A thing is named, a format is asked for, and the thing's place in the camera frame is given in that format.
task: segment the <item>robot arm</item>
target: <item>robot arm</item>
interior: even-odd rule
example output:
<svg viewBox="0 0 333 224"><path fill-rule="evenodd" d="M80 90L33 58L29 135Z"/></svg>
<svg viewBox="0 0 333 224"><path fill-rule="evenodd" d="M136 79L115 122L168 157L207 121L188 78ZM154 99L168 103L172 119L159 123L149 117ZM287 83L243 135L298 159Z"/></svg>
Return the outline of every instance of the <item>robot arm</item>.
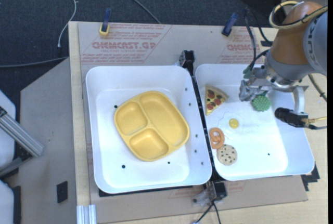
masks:
<svg viewBox="0 0 333 224"><path fill-rule="evenodd" d="M294 6L283 24L276 25L274 13L285 5ZM327 16L327 6L314 2L284 2L275 7L270 23L279 31L272 47L265 53L264 65L245 74L239 99L250 101L271 89L300 94L300 88L294 84L306 75L321 73L327 76ZM299 105L302 102L296 102L298 114L303 111Z"/></svg>

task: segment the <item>yellow divided plate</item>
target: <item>yellow divided plate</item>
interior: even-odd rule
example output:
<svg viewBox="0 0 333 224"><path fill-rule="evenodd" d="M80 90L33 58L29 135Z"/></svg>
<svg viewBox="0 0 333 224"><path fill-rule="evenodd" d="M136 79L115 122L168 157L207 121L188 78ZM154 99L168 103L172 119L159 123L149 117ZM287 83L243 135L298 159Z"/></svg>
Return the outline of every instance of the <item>yellow divided plate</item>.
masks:
<svg viewBox="0 0 333 224"><path fill-rule="evenodd" d="M119 106L114 123L128 148L144 161L169 155L189 137L188 124L180 111L158 91L142 93Z"/></svg>

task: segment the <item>toy fried egg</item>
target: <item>toy fried egg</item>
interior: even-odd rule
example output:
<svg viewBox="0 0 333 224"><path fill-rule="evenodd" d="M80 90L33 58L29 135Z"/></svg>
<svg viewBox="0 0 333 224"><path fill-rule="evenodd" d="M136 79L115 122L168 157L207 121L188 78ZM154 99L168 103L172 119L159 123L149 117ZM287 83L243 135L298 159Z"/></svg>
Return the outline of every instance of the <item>toy fried egg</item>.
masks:
<svg viewBox="0 0 333 224"><path fill-rule="evenodd" d="M225 112L219 120L219 128L226 136L233 134L241 134L243 128L243 120L240 115L233 112Z"/></svg>

